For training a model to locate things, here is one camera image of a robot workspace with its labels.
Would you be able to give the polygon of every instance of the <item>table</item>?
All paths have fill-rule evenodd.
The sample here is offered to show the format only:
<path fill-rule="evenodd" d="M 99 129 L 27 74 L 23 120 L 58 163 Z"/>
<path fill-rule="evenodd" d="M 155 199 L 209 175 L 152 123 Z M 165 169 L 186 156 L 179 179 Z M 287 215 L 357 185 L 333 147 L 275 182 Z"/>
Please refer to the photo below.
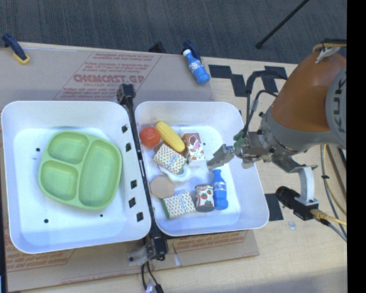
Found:
<path fill-rule="evenodd" d="M 76 53 L 79 53 L 81 50 L 89 51 L 90 49 L 31 43 L 21 43 L 21 45 L 26 49 L 26 52 L 27 49 L 32 51 L 32 60 L 38 59 L 39 62 L 45 60 L 48 63 L 48 67 L 45 70 L 41 70 L 41 73 L 35 80 L 36 82 L 44 83 L 43 90 L 33 87 L 35 84 L 27 83 L 27 73 L 23 74 L 21 66 L 17 66 L 16 64 L 18 63 L 14 63 L 12 71 L 15 75 L 18 75 L 18 86 L 10 86 L 13 83 L 13 74 L 11 76 L 11 73 L 8 73 L 8 71 L 0 70 L 0 111 L 3 106 L 16 99 L 65 98 L 65 95 L 74 94 L 74 78 L 71 77 L 68 80 L 69 74 L 73 76 L 74 69 L 70 62 L 75 60 Z M 58 61 L 60 59 L 59 53 L 63 50 L 68 56 L 68 64 L 62 64 L 62 62 Z M 2 48 L 0 49 L 0 55 L 2 51 L 10 50 Z M 178 70 L 180 71 L 178 75 L 182 78 L 181 81 L 185 84 L 195 85 L 192 76 L 187 73 L 185 61 L 182 60 L 181 56 L 92 49 L 92 53 L 95 52 L 102 52 L 106 56 L 122 55 L 129 58 L 132 56 L 134 60 L 136 58 L 138 60 L 140 56 L 143 56 L 145 61 L 141 63 L 134 61 L 137 65 L 131 66 L 132 71 L 133 68 L 138 68 L 138 72 L 132 73 L 128 69 L 123 71 L 127 76 L 125 81 L 141 84 L 145 79 L 146 82 L 152 82 L 157 85 L 147 92 L 144 90 L 143 93 L 138 94 L 135 101 L 136 105 L 153 96 L 154 92 L 163 90 L 166 83 L 176 81 L 176 71 Z M 59 71 L 52 68 L 54 66 L 52 62 L 60 66 Z M 83 74 L 92 73 L 93 67 L 89 57 L 83 58 L 82 62 L 83 64 L 80 64 L 80 66 L 79 64 L 77 65 L 77 71 L 83 70 Z M 213 76 L 206 86 L 195 87 L 197 90 L 196 99 L 198 101 L 214 100 L 231 103 L 241 111 L 243 119 L 245 119 L 246 115 L 246 98 L 239 89 L 241 89 L 241 84 L 245 83 L 252 72 L 271 67 L 284 69 L 286 74 L 290 75 L 296 67 L 296 65 L 291 64 L 211 57 L 203 57 L 203 62 L 208 71 L 210 71 L 210 68 L 213 68 L 213 73 L 217 77 Z M 59 82 L 62 88 L 58 93 L 49 90 L 49 84 L 55 82 Z M 274 83 L 280 90 L 284 81 L 275 79 Z M 255 92 L 262 88 L 263 82 L 260 79 L 256 80 L 253 96 Z M 114 90 L 116 88 L 113 86 L 111 90 L 103 91 L 106 94 L 106 99 L 113 99 Z M 164 98 L 170 101 L 179 101 L 182 95 L 188 94 L 192 96 L 192 93 L 188 93 L 189 91 L 190 88 L 186 88 L 181 90 L 179 94 L 176 94 L 174 90 L 164 90 Z M 98 94 L 96 92 L 95 90 L 84 90 L 82 93 L 77 94 L 78 97 L 83 96 L 80 99 L 89 99 L 91 96 Z M 271 96 L 262 96 L 259 100 L 258 112 L 265 112 L 272 100 Z M 254 116 L 250 124 L 250 131 L 257 129 L 259 120 L 258 116 Z M 337 156 L 336 151 L 332 150 L 331 153 L 333 156 Z M 295 156 L 295 160 L 300 162 L 300 164 L 320 165 L 320 147 L 315 146 L 307 153 L 298 154 Z M 338 164 L 334 168 L 328 157 L 326 162 L 326 174 L 329 176 L 331 187 L 345 208 L 345 172 L 339 173 L 342 166 Z M 279 186 L 287 186 L 299 192 L 300 179 L 297 174 L 286 174 L 271 163 L 258 162 L 256 167 L 265 194 L 275 193 Z M 316 168 L 313 173 L 315 198 L 320 202 L 320 209 L 331 215 L 331 208 L 323 188 L 321 168 Z M 281 208 L 281 212 L 283 220 L 269 221 L 263 228 L 253 231 L 259 249 L 259 255 L 257 256 L 251 256 L 246 253 L 246 256 L 249 257 L 244 257 L 243 254 L 241 258 L 236 259 L 158 270 L 154 271 L 153 275 L 162 285 L 165 292 L 346 292 L 348 290 L 346 243 L 335 232 L 321 225 L 316 220 L 304 222 L 293 215 L 292 211 L 287 208 Z M 346 220 L 343 214 L 338 213 L 341 219 Z M 162 263 L 156 263 L 154 266 L 156 270 L 158 269 L 157 264 Z M 148 273 L 145 275 L 146 279 L 150 279 Z M 97 280 L 23 291 L 35 293 L 144 291 L 139 273 L 104 279 L 96 277 L 95 279 Z"/>

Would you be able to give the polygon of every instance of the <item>green plate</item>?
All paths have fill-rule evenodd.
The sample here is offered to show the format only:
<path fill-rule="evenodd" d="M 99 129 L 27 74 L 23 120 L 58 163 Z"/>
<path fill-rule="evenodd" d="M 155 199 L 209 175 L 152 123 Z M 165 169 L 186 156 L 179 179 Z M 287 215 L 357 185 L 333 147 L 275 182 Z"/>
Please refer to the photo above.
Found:
<path fill-rule="evenodd" d="M 54 134 L 43 153 L 38 181 L 49 197 L 86 209 L 112 202 L 122 171 L 122 155 L 113 143 L 84 132 Z"/>

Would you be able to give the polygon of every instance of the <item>gray floor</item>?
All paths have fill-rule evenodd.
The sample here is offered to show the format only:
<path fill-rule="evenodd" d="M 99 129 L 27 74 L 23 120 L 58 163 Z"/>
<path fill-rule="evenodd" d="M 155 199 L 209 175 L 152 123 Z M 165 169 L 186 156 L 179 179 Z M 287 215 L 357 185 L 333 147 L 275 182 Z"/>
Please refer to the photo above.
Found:
<path fill-rule="evenodd" d="M 131 51 L 162 42 L 179 54 L 188 39 L 202 56 L 300 63 L 323 39 L 347 38 L 347 0 L 310 0 L 261 49 L 255 44 L 303 1 L 0 0 L 0 46 L 9 33 L 24 42 Z"/>

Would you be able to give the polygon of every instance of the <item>black pole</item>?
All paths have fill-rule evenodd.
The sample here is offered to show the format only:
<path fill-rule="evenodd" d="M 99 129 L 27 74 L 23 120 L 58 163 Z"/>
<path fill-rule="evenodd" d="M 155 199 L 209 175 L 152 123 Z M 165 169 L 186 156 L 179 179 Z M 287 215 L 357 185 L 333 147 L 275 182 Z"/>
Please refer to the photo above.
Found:
<path fill-rule="evenodd" d="M 260 49 L 262 45 L 273 35 L 275 32 L 281 28 L 294 14 L 299 11 L 300 8 L 302 8 L 309 0 L 304 0 L 297 8 L 295 8 L 287 17 L 281 21 L 278 26 L 276 26 L 266 37 L 264 37 L 260 42 L 256 43 L 255 47 L 257 49 Z"/>

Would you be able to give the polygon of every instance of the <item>blue bottle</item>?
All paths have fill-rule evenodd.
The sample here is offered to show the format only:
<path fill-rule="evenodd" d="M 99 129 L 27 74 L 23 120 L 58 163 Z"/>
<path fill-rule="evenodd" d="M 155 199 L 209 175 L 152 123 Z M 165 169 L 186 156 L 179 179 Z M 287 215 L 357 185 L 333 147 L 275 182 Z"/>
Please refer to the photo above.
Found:
<path fill-rule="evenodd" d="M 228 201 L 226 199 L 226 184 L 225 180 L 221 176 L 220 169 L 213 169 L 213 197 L 214 208 L 218 210 L 226 209 L 228 207 Z"/>
<path fill-rule="evenodd" d="M 199 85 L 204 85 L 207 83 L 210 80 L 210 75 L 207 74 L 207 71 L 203 67 L 201 61 L 193 56 L 190 49 L 184 50 L 183 55 L 187 59 L 188 68 L 194 75 L 196 82 Z"/>

